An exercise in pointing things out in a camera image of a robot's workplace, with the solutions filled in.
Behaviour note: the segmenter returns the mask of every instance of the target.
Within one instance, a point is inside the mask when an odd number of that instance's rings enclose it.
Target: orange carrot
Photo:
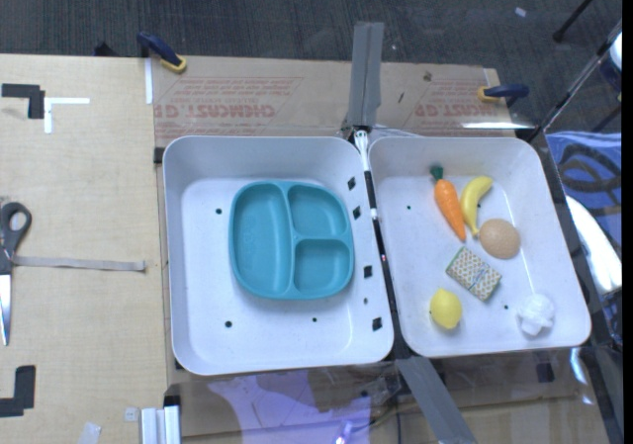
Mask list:
[[[459,239],[466,240],[466,227],[464,226],[464,216],[459,205],[459,196],[452,182],[443,178],[444,169],[441,166],[433,166],[431,175],[435,178],[435,202],[453,228]]]

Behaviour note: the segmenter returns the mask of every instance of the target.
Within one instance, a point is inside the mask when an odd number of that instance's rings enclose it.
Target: black scissors handle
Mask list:
[[[11,226],[11,220],[15,215],[24,216],[24,223],[17,229],[13,229]],[[8,203],[2,206],[0,212],[0,225],[2,226],[2,236],[4,237],[4,250],[9,257],[13,257],[13,253],[18,248],[18,244],[22,237],[26,234],[29,227],[31,227],[31,212],[21,203]]]

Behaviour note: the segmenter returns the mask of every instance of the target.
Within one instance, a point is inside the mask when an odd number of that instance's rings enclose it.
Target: toy food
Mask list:
[[[459,197],[455,186],[452,182],[443,178],[444,169],[441,166],[433,166],[431,175],[435,178],[433,195],[439,210],[451,225],[453,231],[459,236],[459,239],[462,241],[466,240],[464,216],[462,216],[462,209],[459,206]]]
[[[457,326],[462,318],[462,303],[454,293],[438,289],[431,298],[429,310],[433,320],[447,329]]]
[[[492,186],[492,178],[486,175],[480,175],[479,177],[471,179],[462,190],[462,195],[459,198],[459,205],[462,209],[464,222],[471,229],[473,236],[477,236],[477,233],[479,232],[477,229],[477,211],[479,202],[482,197],[489,192]]]
[[[501,280],[501,274],[468,247],[457,251],[446,273],[482,302],[488,299]]]
[[[521,238],[516,228],[503,219],[490,219],[479,231],[482,247],[491,256],[509,259],[516,255],[521,246]]]
[[[544,295],[530,295],[517,311],[520,326],[525,333],[535,336],[544,327],[554,324],[554,304]]]

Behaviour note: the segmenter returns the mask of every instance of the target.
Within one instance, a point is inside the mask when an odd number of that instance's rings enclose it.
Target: banana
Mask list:
[[[466,184],[460,196],[459,205],[462,209],[462,216],[464,216],[464,222],[471,229],[473,236],[477,236],[479,233],[477,228],[477,205],[492,186],[492,178],[487,175],[480,175]]]

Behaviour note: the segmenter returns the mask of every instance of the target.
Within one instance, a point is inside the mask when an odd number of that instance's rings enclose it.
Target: blue plate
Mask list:
[[[228,230],[232,271],[263,298],[332,296],[350,281],[354,248],[343,203],[321,186],[266,180],[235,195]]]

